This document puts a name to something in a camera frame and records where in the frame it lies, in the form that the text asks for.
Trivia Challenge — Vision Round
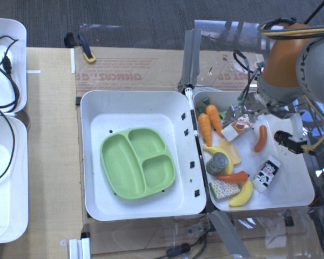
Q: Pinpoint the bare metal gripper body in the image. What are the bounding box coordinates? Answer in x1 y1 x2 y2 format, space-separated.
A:
241 92 289 118

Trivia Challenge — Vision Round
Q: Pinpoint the white carton with brown print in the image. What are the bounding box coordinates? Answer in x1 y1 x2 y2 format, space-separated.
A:
220 114 253 142

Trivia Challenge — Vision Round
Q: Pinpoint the orange carrot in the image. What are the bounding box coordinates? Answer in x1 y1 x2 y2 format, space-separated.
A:
196 105 213 148
201 97 225 138

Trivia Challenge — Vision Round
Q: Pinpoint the orange sausage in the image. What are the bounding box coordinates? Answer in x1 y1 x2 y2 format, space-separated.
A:
253 125 268 153

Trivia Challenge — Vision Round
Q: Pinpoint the tan bread slice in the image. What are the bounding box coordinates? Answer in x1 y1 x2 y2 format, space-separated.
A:
219 138 242 165

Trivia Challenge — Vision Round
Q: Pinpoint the yellow banana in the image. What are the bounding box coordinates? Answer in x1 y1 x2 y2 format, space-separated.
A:
228 179 254 208
202 144 234 175

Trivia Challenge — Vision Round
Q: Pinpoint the green can with silver lid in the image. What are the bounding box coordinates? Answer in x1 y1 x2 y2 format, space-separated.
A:
205 152 230 176

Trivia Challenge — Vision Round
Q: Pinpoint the white carton with cow print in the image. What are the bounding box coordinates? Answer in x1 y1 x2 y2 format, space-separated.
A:
251 155 282 193

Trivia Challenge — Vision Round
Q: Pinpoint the red orange pepper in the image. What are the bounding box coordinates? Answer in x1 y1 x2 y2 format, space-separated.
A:
215 171 249 183

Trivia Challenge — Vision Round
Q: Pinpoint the white plastic tray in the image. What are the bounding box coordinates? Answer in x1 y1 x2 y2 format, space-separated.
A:
80 90 207 222
192 90 316 213

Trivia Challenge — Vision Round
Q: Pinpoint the brown cardboard board red print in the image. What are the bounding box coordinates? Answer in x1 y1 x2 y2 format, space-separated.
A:
74 45 315 255

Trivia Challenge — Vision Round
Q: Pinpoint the green divided plate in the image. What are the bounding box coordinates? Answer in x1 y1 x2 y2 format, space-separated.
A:
99 127 177 200

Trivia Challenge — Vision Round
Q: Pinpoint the black cylinder on white bracket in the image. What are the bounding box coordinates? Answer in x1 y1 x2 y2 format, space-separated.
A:
273 113 309 155

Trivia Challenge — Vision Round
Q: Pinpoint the black block with thin wires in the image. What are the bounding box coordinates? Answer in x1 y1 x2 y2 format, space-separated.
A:
165 242 192 258

